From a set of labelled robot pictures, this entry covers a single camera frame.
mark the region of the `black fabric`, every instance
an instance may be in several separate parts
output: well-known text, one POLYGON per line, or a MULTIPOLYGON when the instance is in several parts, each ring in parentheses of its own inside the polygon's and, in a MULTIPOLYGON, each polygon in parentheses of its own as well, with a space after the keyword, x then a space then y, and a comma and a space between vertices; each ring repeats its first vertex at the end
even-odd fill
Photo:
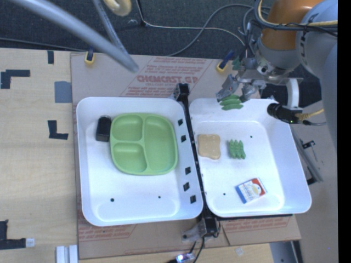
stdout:
MULTIPOLYGON (((49 1, 84 21, 107 38, 91 0, 49 1)), ((169 27, 202 27, 217 9, 229 4, 237 6, 226 7, 219 11, 207 27, 222 28, 242 37, 239 30, 242 30, 243 17, 248 10, 245 5, 252 7, 254 0, 140 0, 145 21, 153 25, 169 27)), ((0 12, 0 38, 20 39, 77 50, 89 49, 89 44, 76 36, 12 2, 0 0, 0 12)), ((119 39, 130 54, 171 55, 183 49, 199 33, 199 30, 173 30, 145 26, 137 7, 137 0, 132 0, 132 11, 128 16, 113 15, 108 8, 106 8, 106 12, 119 39)), ((0 40, 0 47, 60 50, 60 48, 47 45, 2 40, 0 40)), ((239 53, 241 48, 240 41, 224 31, 204 30, 193 45, 176 56, 222 59, 230 50, 239 53)), ((294 73, 299 73, 299 77, 308 79, 301 83, 302 86, 307 86, 304 88, 308 90, 308 98, 303 98, 303 105, 306 106, 320 100, 319 81, 303 69, 294 71, 294 73)), ((285 87, 268 85, 262 95, 263 97, 272 94, 281 96, 284 94, 284 90, 286 90, 285 87)))

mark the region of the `beige sponge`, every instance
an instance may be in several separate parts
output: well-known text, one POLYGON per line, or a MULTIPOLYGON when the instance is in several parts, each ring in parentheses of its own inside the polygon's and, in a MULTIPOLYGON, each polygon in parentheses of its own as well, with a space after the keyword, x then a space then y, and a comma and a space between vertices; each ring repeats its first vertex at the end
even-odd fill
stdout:
POLYGON ((214 160, 220 158, 220 137, 217 134, 200 134, 197 137, 199 155, 214 160))

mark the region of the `white tray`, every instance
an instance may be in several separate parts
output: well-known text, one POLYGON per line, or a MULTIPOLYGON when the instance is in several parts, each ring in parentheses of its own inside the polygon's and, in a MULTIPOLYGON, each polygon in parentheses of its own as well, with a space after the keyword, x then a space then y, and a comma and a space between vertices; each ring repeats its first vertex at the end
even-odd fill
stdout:
POLYGON ((311 196, 289 124, 267 114, 276 103, 250 99, 224 111, 216 99, 196 99, 189 107, 195 143, 200 134, 220 136, 218 160, 198 155, 209 209, 224 218, 306 212, 311 196), (245 159, 229 155, 230 139, 244 143, 245 159), (243 203, 235 186, 260 178, 268 193, 243 203))
POLYGON ((77 105, 82 210, 95 226, 138 224, 197 217, 203 208, 199 178, 182 106, 167 98, 85 98, 77 105), (178 144, 178 164, 163 175, 119 171, 110 144, 96 141, 98 119, 123 113, 154 113, 168 118, 178 144))

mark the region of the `wooden table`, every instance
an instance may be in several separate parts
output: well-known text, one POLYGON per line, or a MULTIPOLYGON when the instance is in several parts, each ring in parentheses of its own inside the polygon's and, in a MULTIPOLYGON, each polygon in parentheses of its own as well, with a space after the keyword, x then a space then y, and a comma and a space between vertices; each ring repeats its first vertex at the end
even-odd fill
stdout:
MULTIPOLYGON (((0 49, 0 71, 30 70, 0 89, 0 221, 8 219, 8 239, 34 238, 35 246, 0 250, 0 262, 55 262, 55 248, 77 244, 76 182, 72 103, 55 103, 54 83, 71 82, 70 52, 0 49), (48 120, 68 139, 50 139, 48 120)), ((204 249, 197 262, 273 263, 269 244, 204 249)), ((152 262, 177 252, 80 260, 152 262)))

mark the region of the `green plate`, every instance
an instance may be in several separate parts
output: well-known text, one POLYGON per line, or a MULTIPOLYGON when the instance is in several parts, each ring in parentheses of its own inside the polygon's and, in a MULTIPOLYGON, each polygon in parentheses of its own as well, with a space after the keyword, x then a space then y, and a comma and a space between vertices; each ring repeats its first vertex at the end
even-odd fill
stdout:
POLYGON ((134 175, 165 174, 178 162, 172 123, 159 115, 125 113, 111 123, 110 146, 115 166, 134 175))

